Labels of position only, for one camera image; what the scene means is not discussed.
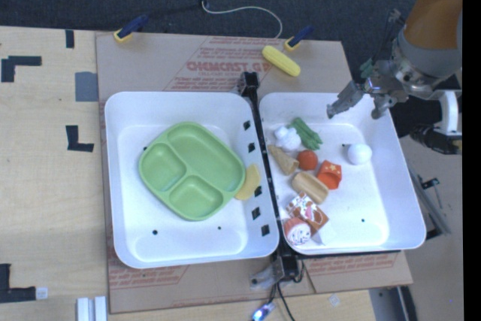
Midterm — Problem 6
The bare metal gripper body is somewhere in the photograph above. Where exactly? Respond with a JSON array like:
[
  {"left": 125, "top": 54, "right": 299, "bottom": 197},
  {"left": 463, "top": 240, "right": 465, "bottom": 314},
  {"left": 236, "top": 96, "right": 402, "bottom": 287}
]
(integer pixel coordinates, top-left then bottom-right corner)
[{"left": 362, "top": 59, "right": 440, "bottom": 103}]

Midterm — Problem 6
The green asparagus bunch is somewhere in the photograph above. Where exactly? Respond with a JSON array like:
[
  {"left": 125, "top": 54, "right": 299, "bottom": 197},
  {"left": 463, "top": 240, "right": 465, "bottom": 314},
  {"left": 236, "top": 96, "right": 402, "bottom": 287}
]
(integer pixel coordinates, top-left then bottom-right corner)
[{"left": 289, "top": 117, "right": 324, "bottom": 152}]

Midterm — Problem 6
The white egg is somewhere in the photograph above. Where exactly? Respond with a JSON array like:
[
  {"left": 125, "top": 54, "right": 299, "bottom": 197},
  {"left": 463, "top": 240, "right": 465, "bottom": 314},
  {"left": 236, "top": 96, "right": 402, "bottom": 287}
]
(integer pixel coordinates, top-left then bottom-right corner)
[{"left": 346, "top": 142, "right": 374, "bottom": 166}]

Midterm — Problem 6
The white garlic bulb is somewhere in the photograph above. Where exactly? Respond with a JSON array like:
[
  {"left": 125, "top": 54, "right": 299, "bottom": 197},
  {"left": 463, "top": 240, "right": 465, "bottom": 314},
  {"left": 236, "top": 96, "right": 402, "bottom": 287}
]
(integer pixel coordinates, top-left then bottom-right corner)
[{"left": 273, "top": 126, "right": 302, "bottom": 153}]

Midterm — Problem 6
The red tomato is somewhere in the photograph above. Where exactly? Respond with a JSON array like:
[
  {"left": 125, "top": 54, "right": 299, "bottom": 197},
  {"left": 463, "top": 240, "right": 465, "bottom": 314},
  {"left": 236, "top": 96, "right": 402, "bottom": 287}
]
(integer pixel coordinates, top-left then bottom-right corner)
[{"left": 297, "top": 149, "right": 319, "bottom": 172}]

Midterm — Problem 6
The yellow corn cob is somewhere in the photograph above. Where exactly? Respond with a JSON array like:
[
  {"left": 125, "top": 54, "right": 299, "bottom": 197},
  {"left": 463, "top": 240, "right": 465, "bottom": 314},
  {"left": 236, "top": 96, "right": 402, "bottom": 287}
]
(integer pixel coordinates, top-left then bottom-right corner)
[{"left": 262, "top": 45, "right": 302, "bottom": 78}]

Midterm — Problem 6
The red fries carton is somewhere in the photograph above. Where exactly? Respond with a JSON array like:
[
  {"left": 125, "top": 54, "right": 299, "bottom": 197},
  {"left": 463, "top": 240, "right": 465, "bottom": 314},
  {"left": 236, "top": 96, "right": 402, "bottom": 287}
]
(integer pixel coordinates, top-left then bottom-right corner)
[{"left": 316, "top": 159, "right": 343, "bottom": 191}]

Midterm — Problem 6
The beige ice cream cone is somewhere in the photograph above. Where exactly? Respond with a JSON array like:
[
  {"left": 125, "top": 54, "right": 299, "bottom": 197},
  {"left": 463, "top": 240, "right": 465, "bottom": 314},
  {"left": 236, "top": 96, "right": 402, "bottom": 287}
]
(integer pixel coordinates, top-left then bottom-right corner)
[{"left": 267, "top": 144, "right": 300, "bottom": 176}]

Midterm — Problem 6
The tan hot dog bun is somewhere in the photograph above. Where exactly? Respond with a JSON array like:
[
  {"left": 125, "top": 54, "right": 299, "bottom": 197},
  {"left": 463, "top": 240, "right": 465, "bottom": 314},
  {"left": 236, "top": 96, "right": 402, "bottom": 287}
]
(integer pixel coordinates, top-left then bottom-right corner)
[{"left": 291, "top": 171, "right": 330, "bottom": 205}]

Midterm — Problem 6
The white plastic tray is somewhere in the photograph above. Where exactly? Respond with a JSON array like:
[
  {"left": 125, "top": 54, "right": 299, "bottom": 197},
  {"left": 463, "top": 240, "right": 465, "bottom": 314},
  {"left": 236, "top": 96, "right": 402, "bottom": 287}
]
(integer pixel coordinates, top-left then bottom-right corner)
[
  {"left": 104, "top": 91, "right": 280, "bottom": 270},
  {"left": 259, "top": 92, "right": 428, "bottom": 256}
]

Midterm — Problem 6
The thin black rod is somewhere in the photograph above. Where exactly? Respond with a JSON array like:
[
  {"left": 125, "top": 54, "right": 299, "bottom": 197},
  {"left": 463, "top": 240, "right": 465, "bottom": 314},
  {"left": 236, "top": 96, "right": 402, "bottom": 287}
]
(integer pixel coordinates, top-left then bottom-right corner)
[{"left": 247, "top": 86, "right": 289, "bottom": 256}]

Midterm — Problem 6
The brown printed carton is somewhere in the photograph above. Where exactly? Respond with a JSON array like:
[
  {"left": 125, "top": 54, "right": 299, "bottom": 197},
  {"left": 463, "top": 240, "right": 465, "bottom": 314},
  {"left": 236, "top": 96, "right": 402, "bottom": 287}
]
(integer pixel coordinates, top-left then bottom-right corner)
[{"left": 285, "top": 192, "right": 331, "bottom": 231}]

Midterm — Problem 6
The yellow wedge toy food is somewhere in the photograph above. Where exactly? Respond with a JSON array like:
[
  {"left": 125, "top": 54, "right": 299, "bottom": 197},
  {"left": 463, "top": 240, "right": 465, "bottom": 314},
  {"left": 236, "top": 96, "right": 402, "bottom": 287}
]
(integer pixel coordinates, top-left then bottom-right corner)
[{"left": 234, "top": 163, "right": 262, "bottom": 201}]

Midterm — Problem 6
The red and white printed can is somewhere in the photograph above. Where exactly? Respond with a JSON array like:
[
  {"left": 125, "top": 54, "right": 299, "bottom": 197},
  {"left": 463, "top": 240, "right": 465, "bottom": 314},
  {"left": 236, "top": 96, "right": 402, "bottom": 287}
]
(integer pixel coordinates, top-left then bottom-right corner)
[{"left": 282, "top": 217, "right": 313, "bottom": 247}]

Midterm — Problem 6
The green divided plate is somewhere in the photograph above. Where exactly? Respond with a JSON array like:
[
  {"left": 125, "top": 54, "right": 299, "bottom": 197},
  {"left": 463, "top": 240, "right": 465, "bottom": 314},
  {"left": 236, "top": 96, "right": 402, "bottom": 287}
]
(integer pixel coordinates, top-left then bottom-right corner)
[{"left": 138, "top": 121, "right": 247, "bottom": 222}]

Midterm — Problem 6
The brown cardboard board red print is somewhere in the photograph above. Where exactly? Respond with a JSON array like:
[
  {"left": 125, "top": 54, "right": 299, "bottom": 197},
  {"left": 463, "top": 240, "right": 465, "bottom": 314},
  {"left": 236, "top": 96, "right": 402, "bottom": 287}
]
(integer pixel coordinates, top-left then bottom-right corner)
[{"left": 95, "top": 32, "right": 414, "bottom": 315}]

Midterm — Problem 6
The black cylinder on white bracket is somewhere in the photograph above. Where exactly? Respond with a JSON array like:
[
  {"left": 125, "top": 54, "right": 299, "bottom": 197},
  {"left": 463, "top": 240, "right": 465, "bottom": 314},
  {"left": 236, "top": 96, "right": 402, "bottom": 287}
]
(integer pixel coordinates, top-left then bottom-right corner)
[{"left": 409, "top": 89, "right": 464, "bottom": 156}]

